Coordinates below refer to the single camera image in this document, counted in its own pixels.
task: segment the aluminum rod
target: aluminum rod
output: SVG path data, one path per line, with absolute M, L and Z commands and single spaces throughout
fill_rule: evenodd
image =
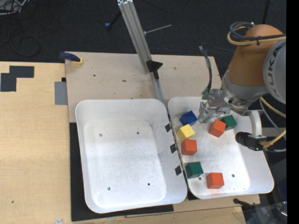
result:
M 117 0 L 117 3 L 120 8 L 122 17 L 128 28 L 129 34 L 131 36 L 133 45 L 136 49 L 144 72 L 145 74 L 148 74 L 150 71 L 147 67 L 146 62 L 152 61 L 152 58 L 150 54 L 150 49 L 144 37 L 144 33 L 133 0 Z M 155 87 L 157 99 L 163 102 L 163 104 L 165 104 L 159 79 L 156 79 L 153 73 L 151 73 L 150 75 Z

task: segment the black mat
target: black mat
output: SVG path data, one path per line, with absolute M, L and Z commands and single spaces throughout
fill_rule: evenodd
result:
M 85 202 L 83 176 L 79 149 L 77 124 L 70 123 L 70 146 L 71 146 L 71 220 L 83 221 L 104 217 L 115 217 L 124 215 L 137 215 L 149 213 L 162 213 L 173 211 L 173 205 L 138 208 L 118 212 L 98 214 L 91 211 Z

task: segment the blue block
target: blue block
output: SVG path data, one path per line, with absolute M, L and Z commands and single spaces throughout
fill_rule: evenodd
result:
M 179 119 L 181 121 L 182 125 L 193 125 L 197 121 L 197 117 L 192 111 L 189 111 L 182 115 L 182 117 Z

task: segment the wooden block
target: wooden block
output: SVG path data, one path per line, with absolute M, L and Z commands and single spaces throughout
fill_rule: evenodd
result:
M 208 189 L 219 189 L 224 186 L 222 173 L 209 173 L 206 176 L 206 185 Z
M 200 175 L 202 175 L 204 173 L 200 162 L 188 163 L 187 166 L 185 167 L 185 170 L 186 170 L 188 179 L 199 177 Z
M 237 125 L 237 122 L 235 121 L 233 115 L 225 116 L 220 121 L 226 124 L 225 131 L 233 129 Z
M 181 116 L 179 121 L 181 121 L 182 125 L 193 125 L 197 121 L 197 117 L 193 113 L 193 111 L 189 111 Z
M 195 134 L 192 127 L 188 124 L 183 127 L 180 127 L 180 129 L 177 131 L 177 136 L 183 142 L 185 139 L 190 138 Z
M 197 152 L 197 141 L 185 139 L 181 144 L 181 154 L 193 156 Z
M 224 131 L 225 131 L 226 124 L 218 119 L 215 119 L 215 121 L 211 124 L 209 133 L 220 137 Z

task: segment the orange block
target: orange block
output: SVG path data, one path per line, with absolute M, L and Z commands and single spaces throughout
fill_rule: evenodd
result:
M 208 189 L 219 189 L 224 186 L 222 173 L 210 173 L 206 176 L 206 184 Z
M 215 119 L 215 121 L 210 126 L 209 133 L 216 137 L 220 137 L 224 133 L 225 128 L 226 128 L 226 123 L 218 119 Z
M 197 152 L 197 141 L 185 139 L 181 144 L 181 154 L 193 156 Z

